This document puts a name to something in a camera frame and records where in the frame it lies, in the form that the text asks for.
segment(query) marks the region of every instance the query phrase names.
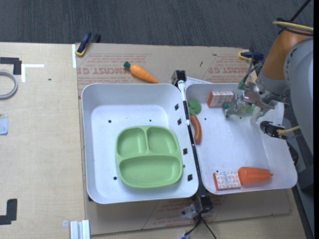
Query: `orange carrot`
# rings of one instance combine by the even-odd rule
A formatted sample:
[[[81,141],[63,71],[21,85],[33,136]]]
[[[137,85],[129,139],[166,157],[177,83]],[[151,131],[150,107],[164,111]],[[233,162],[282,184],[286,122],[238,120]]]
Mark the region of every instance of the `orange carrot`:
[[[194,140],[196,144],[200,143],[201,139],[201,126],[199,120],[195,114],[190,115],[190,122],[194,127]]]
[[[239,168],[238,176],[240,182],[245,184],[268,181],[273,176],[273,174],[268,169],[243,166]]]
[[[124,67],[129,68],[131,73],[136,77],[139,77],[145,81],[158,83],[159,81],[155,79],[148,71],[146,71],[142,66],[137,64],[131,65],[128,61],[124,63]]]

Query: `cardboard sheet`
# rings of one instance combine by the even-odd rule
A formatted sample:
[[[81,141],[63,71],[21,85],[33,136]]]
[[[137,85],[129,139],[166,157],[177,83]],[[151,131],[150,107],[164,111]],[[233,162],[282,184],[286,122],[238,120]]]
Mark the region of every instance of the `cardboard sheet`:
[[[211,83],[239,83],[247,72],[247,61],[237,58],[241,48],[172,47],[126,44],[89,44],[86,54],[76,58],[79,107],[82,90],[92,83],[145,83],[123,64],[139,64],[160,83],[169,83],[175,70],[188,77]],[[89,201],[86,192],[85,152],[82,111],[80,110],[85,218],[91,221],[91,234],[175,227],[193,224],[182,219],[181,209],[191,199],[145,201],[99,205]],[[261,191],[217,196],[210,194],[214,209],[205,214],[207,222],[244,219],[290,211],[286,190]]]

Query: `small food box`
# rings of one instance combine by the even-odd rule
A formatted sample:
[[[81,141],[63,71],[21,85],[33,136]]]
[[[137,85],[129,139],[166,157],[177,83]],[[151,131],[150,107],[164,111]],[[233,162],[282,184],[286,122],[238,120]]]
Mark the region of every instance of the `small food box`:
[[[91,84],[82,92],[87,191],[100,204],[186,198],[202,184],[212,194],[292,188],[297,173],[287,143],[264,134],[262,121],[283,120],[284,106],[252,122],[251,113],[225,117],[210,93],[237,84],[191,84],[186,100],[201,104],[200,144],[192,145],[181,91],[172,84]],[[258,183],[216,187],[214,174],[259,167],[272,173]]]

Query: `sausage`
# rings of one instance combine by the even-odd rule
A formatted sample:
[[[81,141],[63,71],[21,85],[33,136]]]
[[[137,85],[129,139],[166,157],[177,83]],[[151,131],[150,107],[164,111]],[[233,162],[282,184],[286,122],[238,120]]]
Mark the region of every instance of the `sausage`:
[[[190,122],[194,127],[194,140],[196,144],[200,143],[201,140],[201,126],[199,120],[195,114],[190,115]]]

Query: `red and white box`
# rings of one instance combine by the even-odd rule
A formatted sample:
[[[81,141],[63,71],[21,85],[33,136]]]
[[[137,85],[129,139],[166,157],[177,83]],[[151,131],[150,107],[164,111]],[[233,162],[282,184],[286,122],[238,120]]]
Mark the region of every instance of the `red and white box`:
[[[238,172],[215,172],[213,178],[217,190],[238,189],[241,187]]]
[[[230,103],[234,97],[232,91],[211,91],[208,97],[208,107],[222,107],[223,103]]]

